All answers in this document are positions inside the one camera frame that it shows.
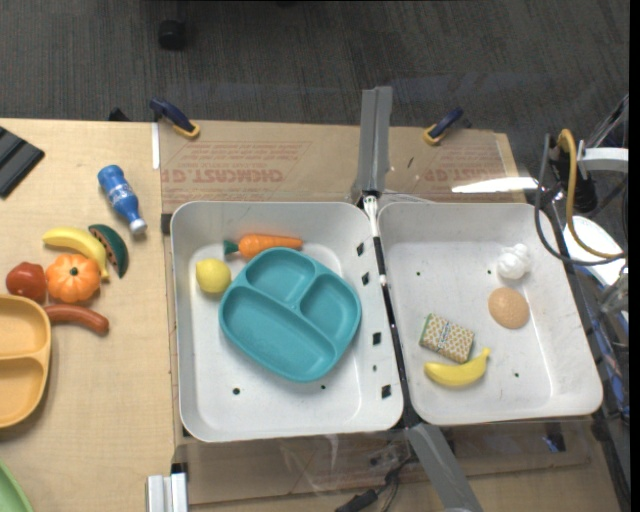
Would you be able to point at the white garlic bulb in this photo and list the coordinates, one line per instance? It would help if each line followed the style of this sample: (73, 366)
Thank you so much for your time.
(514, 262)

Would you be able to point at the brown cardboard board red print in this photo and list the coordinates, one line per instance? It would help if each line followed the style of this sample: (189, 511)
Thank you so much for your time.
(320, 165)

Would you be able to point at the black cylinder on white bracket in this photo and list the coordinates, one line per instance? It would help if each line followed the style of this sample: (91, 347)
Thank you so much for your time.
(605, 159)

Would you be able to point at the yellow lemon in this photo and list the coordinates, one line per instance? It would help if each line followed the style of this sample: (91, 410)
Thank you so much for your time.
(212, 276)

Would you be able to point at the white plastic tray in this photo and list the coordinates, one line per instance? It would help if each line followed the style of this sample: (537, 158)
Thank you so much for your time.
(280, 410)
(550, 360)

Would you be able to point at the orange carrot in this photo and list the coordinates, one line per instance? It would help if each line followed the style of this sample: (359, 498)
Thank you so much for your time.
(270, 244)

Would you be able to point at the brown sausage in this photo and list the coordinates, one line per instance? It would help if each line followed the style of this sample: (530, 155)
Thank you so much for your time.
(80, 318)

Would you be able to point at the orange pumpkin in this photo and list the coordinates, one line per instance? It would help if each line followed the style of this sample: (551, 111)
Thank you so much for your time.
(73, 278)

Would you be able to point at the orange divided plate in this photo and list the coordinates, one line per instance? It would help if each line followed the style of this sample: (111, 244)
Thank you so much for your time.
(20, 390)

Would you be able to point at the yellow banana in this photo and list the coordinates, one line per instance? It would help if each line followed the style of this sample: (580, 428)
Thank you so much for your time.
(455, 375)
(75, 240)

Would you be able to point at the green watermelon slice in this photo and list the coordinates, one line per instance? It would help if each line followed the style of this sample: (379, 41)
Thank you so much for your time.
(117, 250)

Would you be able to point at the green divided plate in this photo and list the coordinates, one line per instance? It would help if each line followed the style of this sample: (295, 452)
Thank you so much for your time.
(10, 492)

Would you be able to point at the blue bottle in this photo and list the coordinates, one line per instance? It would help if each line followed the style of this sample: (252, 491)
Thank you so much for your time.
(119, 195)

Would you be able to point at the red tomato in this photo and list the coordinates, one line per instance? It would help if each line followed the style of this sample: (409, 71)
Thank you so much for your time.
(26, 281)

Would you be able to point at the beige egg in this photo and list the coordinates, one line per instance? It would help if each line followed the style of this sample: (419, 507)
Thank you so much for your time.
(508, 308)

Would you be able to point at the teal divided plate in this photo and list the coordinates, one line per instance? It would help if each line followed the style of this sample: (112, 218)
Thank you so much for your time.
(280, 330)

